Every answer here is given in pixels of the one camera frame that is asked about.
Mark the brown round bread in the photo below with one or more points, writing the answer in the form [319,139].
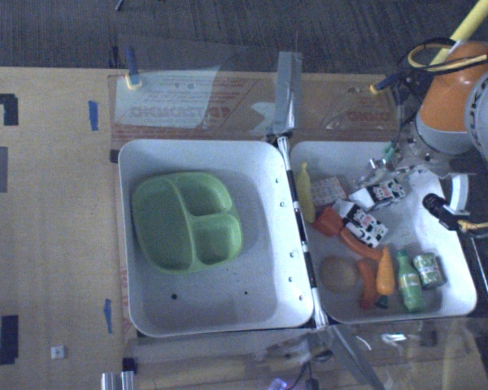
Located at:
[338,274]

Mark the green divided plate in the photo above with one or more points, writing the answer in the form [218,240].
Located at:
[175,226]

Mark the yellow banana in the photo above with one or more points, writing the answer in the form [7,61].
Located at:
[306,193]

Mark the white plastic tray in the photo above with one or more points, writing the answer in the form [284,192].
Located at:
[423,234]
[227,299]

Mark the green plastic bottle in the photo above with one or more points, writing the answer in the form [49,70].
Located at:
[410,284]

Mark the black cylinder on white bracket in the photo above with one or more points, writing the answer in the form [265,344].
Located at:
[443,211]

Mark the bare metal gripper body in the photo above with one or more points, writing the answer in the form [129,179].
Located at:
[416,152]

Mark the orange sausage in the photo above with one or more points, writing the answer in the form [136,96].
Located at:
[360,247]
[367,282]

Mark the pink checked biscuit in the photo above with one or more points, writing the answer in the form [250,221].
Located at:
[328,191]

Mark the orange carrot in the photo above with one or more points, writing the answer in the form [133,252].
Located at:
[385,274]

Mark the cow print milk carton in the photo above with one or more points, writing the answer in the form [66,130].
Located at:
[384,193]
[366,226]

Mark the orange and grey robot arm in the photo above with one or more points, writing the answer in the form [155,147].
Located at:
[443,100]

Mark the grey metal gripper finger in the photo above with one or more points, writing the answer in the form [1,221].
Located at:
[406,170]
[377,164]

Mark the brown cardboard board red print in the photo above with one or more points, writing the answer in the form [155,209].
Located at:
[333,96]

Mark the green can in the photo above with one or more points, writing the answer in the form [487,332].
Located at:
[429,270]

